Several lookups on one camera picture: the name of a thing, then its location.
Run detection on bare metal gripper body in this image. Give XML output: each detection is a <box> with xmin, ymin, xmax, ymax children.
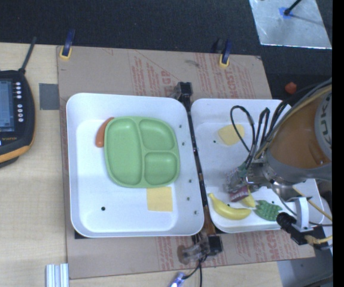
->
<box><xmin>244</xmin><ymin>160</ymin><xmax>296</xmax><ymax>199</ymax></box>

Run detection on red and white packet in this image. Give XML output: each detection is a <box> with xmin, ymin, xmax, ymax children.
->
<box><xmin>229</xmin><ymin>185</ymin><xmax>250</xmax><ymax>203</ymax></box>

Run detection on white plastic tray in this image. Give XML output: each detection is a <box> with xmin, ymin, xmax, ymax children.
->
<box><xmin>66</xmin><ymin>93</ymin><xmax>205</xmax><ymax>238</ymax></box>
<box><xmin>190</xmin><ymin>98</ymin><xmax>325</xmax><ymax>234</ymax></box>

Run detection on small yellow curved piece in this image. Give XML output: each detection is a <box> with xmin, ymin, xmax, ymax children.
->
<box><xmin>241</xmin><ymin>188</ymin><xmax>256</xmax><ymax>208</ymax></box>

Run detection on yellow banana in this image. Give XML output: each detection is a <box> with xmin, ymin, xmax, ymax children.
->
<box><xmin>208</xmin><ymin>193</ymin><xmax>252</xmax><ymax>221</ymax></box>

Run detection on green grapes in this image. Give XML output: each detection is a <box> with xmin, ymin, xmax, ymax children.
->
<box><xmin>254</xmin><ymin>200</ymin><xmax>283</xmax><ymax>222</ymax></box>

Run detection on thin black rod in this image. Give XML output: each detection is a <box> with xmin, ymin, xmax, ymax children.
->
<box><xmin>185</xmin><ymin>99</ymin><xmax>213</xmax><ymax>236</ymax></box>

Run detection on yellow rounded cheese slice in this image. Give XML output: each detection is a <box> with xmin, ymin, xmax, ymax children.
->
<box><xmin>218</xmin><ymin>124</ymin><xmax>246</xmax><ymax>146</ymax></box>

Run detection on yellow square cheese slice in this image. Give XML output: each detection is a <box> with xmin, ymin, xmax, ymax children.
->
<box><xmin>146</xmin><ymin>186</ymin><xmax>173</xmax><ymax>212</ymax></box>

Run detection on green divided plate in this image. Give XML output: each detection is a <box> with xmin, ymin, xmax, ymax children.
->
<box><xmin>103</xmin><ymin>116</ymin><xmax>181</xmax><ymax>188</ymax></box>

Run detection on orange sausage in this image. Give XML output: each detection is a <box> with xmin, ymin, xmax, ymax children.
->
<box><xmin>95</xmin><ymin>117</ymin><xmax>115</xmax><ymax>148</ymax></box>

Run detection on brown cardboard board red print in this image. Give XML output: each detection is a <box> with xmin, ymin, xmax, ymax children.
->
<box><xmin>56</xmin><ymin>45</ymin><xmax>316</xmax><ymax>280</ymax></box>

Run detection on black cylinder on white bracket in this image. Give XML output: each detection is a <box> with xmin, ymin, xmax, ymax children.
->
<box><xmin>276</xmin><ymin>196</ymin><xmax>313</xmax><ymax>245</ymax></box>

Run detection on black block with wires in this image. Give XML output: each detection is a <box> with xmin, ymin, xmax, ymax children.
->
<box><xmin>207</xmin><ymin>234</ymin><xmax>224</xmax><ymax>255</ymax></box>
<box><xmin>178</xmin><ymin>81</ymin><xmax>194</xmax><ymax>102</ymax></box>

